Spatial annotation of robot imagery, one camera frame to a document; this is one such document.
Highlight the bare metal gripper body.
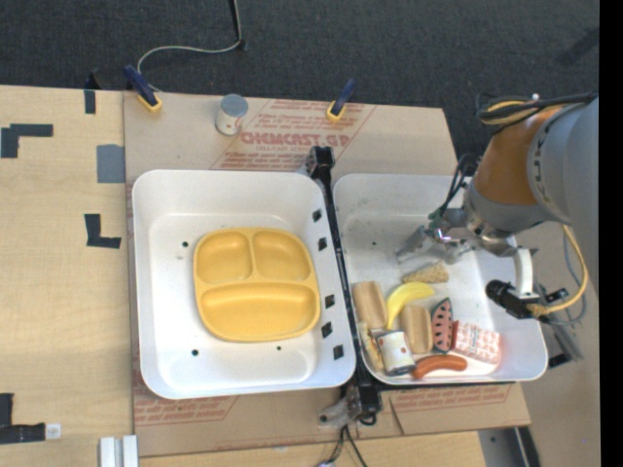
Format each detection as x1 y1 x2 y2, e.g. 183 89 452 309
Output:
426 206 520 262

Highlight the beige waffle cone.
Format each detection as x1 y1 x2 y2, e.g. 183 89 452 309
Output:
401 260 451 285

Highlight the white plastic tray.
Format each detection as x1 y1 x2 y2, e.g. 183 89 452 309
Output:
130 168 358 401
332 172 550 386

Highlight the yellow banana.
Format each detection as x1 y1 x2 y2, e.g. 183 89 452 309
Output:
385 280 436 332

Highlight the pink watermelon slice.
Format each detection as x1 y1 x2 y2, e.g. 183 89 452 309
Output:
429 297 456 355

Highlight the tan toy bread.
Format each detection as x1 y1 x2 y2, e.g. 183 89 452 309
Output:
350 280 389 332
399 304 435 356

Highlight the thin black and white rod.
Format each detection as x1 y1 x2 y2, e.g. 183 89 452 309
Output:
316 172 365 431

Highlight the pink patterned carton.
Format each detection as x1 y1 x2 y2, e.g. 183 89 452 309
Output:
450 319 503 366

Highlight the white can with orange dots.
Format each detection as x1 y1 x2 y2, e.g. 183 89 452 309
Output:
376 329 417 377

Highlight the orange sausage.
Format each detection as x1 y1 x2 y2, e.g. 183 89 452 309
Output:
412 354 469 380

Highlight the beige toy sandwich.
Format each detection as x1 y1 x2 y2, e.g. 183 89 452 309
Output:
356 320 386 375

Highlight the yellow divided plate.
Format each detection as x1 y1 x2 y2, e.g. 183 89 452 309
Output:
192 227 323 344

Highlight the white can with grey lid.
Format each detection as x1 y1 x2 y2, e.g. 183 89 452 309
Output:
214 93 250 137

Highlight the brown cardboard board red print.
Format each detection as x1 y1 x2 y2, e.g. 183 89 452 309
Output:
122 90 532 458

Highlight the black cylinder on white bracket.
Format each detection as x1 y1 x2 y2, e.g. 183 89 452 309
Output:
485 245 542 321

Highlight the black block with thin wires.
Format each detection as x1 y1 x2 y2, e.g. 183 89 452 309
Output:
304 145 338 180
346 381 384 417

